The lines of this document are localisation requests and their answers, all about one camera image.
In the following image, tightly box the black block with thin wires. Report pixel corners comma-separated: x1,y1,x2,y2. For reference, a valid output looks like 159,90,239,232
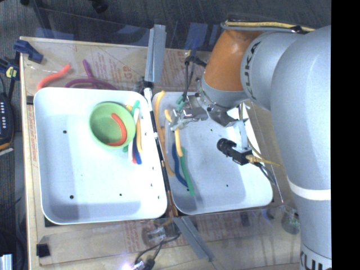
134,76,154,94

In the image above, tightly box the white plastic tray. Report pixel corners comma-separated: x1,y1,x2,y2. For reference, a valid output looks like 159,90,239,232
151,91,275,217
33,87,169,226

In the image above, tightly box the blue flexible strip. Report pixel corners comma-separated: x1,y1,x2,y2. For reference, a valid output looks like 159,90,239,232
132,135,143,165
172,142,189,188

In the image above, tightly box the red flexible strip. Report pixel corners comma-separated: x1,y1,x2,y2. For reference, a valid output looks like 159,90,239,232
106,112,128,147

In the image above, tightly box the black cylinder on white bracket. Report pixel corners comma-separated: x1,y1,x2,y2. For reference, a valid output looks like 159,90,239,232
216,119,254,167

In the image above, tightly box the thin black and white rod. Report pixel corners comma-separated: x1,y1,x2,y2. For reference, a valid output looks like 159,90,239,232
143,87,178,218

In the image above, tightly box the brown cardboard board, red print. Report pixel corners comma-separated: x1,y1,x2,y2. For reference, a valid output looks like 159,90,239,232
19,37,299,267

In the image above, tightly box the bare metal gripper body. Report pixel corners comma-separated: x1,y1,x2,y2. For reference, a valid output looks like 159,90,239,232
182,93,240,128

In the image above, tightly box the orange flexible strip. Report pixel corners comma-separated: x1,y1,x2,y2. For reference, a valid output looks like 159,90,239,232
37,64,72,91

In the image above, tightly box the long yellow flexible strip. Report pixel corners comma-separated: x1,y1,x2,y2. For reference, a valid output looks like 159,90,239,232
152,91,176,178

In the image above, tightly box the green bowl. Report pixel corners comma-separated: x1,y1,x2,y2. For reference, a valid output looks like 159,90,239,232
88,101,137,151

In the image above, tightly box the long purple flexible strip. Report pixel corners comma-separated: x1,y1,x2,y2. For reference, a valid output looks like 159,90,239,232
65,77,119,91

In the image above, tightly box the green flexible strip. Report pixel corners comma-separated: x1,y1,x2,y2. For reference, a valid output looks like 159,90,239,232
179,147,196,197
123,100,141,153

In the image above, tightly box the short purple flexible strip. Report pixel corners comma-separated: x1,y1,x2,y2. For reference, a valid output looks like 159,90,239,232
82,59,94,79

